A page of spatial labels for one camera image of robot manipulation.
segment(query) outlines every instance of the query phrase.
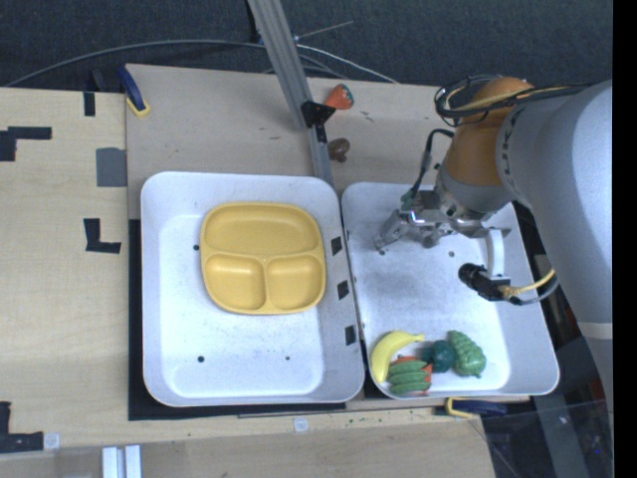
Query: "banana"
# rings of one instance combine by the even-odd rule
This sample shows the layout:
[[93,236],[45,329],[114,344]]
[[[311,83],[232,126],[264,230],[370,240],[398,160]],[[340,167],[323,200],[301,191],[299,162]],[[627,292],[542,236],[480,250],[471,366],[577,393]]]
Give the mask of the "banana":
[[369,357],[371,374],[377,383],[384,382],[389,372],[391,358],[403,347],[413,342],[424,342],[425,336],[421,333],[414,335],[404,331],[392,331],[380,339]]

